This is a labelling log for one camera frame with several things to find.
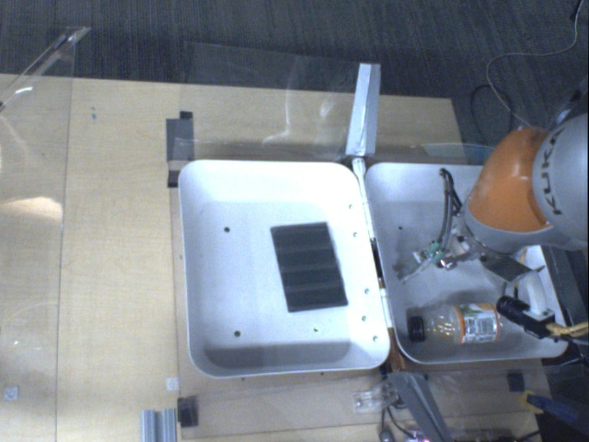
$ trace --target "plastic container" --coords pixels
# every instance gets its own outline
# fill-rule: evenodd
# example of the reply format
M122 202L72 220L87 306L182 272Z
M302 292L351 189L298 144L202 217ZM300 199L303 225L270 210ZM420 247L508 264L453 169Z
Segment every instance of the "plastic container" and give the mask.
M501 321L491 303L440 305L408 313L407 328L412 343L496 343Z

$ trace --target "black cable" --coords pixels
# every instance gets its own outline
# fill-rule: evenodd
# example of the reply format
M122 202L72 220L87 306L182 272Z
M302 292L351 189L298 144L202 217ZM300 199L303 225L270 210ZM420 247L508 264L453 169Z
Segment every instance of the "black cable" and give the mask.
M469 106L470 106L470 116L472 117L472 121L474 122L474 126L477 129L477 132L479 133L480 137L482 138L483 143L486 145L488 144L488 139L487 136L485 135L485 133L482 132L482 129L480 128L480 125L477 121L477 114L475 113L475 97L477 96L477 93L479 93L480 90L482 90L483 88L491 88L490 84L482 84L479 85L478 87L475 87L471 92L470 92L470 101L469 101ZM507 133L510 133L513 130L513 126L514 126L514 114L512 113L513 111L513 106L514 104L512 103L512 99L509 97L509 95L507 95L504 91L502 91L500 88L495 87L495 89L503 96L503 99L505 100L505 103L507 103L507 106L509 108L509 121L507 124Z
M529 434L526 434L525 436L519 437L517 438L514 442L525 442L526 440L529 440L530 438L532 438L533 436L537 436L540 434L540 431L534 431L534 432L530 432Z
M388 417L390 417L390 422L393 423L393 425L399 430L401 431L403 434L405 434L405 436L407 437L411 437L414 438L415 434L412 434L411 432L409 432L407 429L403 429L400 425L397 424L397 421L395 421L395 418L393 417L393 412L390 410L390 406L387 406L387 413L388 413Z

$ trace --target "white cable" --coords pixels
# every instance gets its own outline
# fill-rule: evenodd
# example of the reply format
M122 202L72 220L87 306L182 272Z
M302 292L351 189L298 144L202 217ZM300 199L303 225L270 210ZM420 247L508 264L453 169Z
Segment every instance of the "white cable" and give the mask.
M499 61L503 57L512 57L512 56L549 57L551 55L563 54L563 53L565 53L567 51L570 51L573 47L575 47L577 45L577 42L579 40L579 33L578 33L578 30L577 30L577 26L578 26L578 22L579 22L579 14L581 13L581 8L583 7L584 1L585 0L581 0L579 2L579 6L578 6L577 11L576 11L575 16L574 16L574 38L572 40L572 43L569 46L567 46L566 48L561 49L559 51L555 51L555 52L506 52L505 54L501 54L501 55L497 55L497 56L493 57L487 63L487 70L486 70L487 82L489 83L489 86L491 87L491 90L495 94L495 97L497 97L497 99L501 102L501 104L505 107L506 110L508 110L511 114L513 114L513 116L515 118L517 118L520 122L522 122L525 125L529 125L530 122L528 122L525 118L519 116L515 111L513 111L509 107L509 105L505 102L505 100L501 97L501 95L497 91L497 88L495 87L495 85L491 82L491 75L490 75L491 66L496 61Z

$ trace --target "bottle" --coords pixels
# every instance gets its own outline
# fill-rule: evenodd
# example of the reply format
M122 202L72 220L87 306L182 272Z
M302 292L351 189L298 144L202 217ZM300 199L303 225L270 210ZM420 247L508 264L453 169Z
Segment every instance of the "bottle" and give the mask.
M500 321L491 303L439 305L408 313L407 329L412 343L447 345L495 343Z

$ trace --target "clear plastic sheet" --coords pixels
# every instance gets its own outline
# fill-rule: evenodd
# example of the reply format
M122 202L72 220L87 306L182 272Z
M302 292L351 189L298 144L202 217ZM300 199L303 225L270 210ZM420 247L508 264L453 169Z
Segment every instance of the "clear plastic sheet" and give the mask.
M22 31L13 30L8 34ZM56 32L48 47L36 45L31 38L22 51L30 52L34 62L20 76L0 78L3 440L55 439L71 77L75 44L86 32Z

